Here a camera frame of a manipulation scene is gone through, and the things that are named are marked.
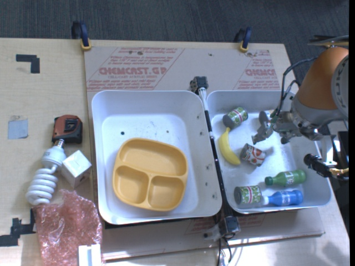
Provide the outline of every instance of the yellow divided plate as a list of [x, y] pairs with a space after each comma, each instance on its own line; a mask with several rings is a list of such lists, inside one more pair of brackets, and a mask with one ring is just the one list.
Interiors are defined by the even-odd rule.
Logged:
[[116, 196], [135, 207], [170, 211], [184, 197], [187, 159], [177, 147], [132, 138], [119, 149], [113, 169]]

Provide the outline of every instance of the yellow banana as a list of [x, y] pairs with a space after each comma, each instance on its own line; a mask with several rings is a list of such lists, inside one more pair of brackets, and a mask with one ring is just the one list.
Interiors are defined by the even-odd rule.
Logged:
[[221, 137], [218, 140], [218, 144], [220, 147], [220, 151], [223, 155], [223, 157], [226, 159], [227, 162], [233, 164], [233, 165], [239, 165], [240, 160], [239, 158], [233, 153], [231, 150], [231, 147], [229, 145], [229, 131], [231, 129], [227, 127], [226, 131], [221, 135]]

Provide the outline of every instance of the table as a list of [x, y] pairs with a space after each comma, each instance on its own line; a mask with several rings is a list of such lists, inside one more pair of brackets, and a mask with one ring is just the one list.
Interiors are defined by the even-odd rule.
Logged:
[[[175, 47], [238, 49], [235, 43], [138, 42], [92, 40], [93, 46]], [[279, 78], [290, 65], [282, 44], [250, 44], [250, 48], [270, 51]], [[31, 74], [29, 63], [16, 62], [16, 54], [34, 54], [40, 58], [40, 74]], [[89, 118], [85, 84], [85, 64], [79, 40], [0, 39], [0, 146], [3, 215], [0, 235], [9, 234], [12, 218], [29, 223], [30, 205], [24, 198], [35, 170], [41, 168], [43, 152], [52, 146], [53, 120], [64, 114], [77, 115], [83, 121], [83, 142], [68, 144], [67, 153], [76, 150], [91, 159]], [[8, 139], [8, 123], [27, 120], [28, 135]], [[83, 182], [77, 193], [93, 199], [93, 180]], [[70, 189], [64, 180], [57, 189]], [[60, 202], [54, 196], [52, 202]], [[349, 236], [334, 194], [328, 205], [318, 208], [325, 234], [320, 237], [253, 242], [232, 248], [230, 265], [349, 265]], [[21, 235], [19, 246], [1, 247], [1, 265], [41, 265], [36, 234]], [[112, 265], [215, 265], [217, 249], [196, 249], [177, 253], [142, 256], [111, 262]]]

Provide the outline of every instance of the soda can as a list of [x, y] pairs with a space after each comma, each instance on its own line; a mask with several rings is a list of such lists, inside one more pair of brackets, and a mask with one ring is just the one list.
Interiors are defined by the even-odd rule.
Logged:
[[261, 190], [258, 185], [234, 188], [234, 199], [237, 204], [252, 204], [261, 201]]
[[240, 158], [248, 161], [256, 166], [261, 166], [264, 162], [266, 154], [258, 148], [255, 148], [246, 143], [240, 152]]
[[244, 108], [241, 108], [240, 106], [231, 110], [230, 112], [225, 114], [222, 118], [224, 125], [226, 127], [229, 127], [231, 130], [241, 125], [242, 122], [247, 119], [248, 119], [247, 111]]

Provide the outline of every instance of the pink bubble wrap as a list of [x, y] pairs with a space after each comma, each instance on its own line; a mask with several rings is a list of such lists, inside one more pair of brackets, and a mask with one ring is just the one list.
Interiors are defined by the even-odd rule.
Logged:
[[102, 243], [95, 204], [75, 191], [61, 190], [62, 204], [33, 207], [43, 265], [78, 265], [78, 247]]

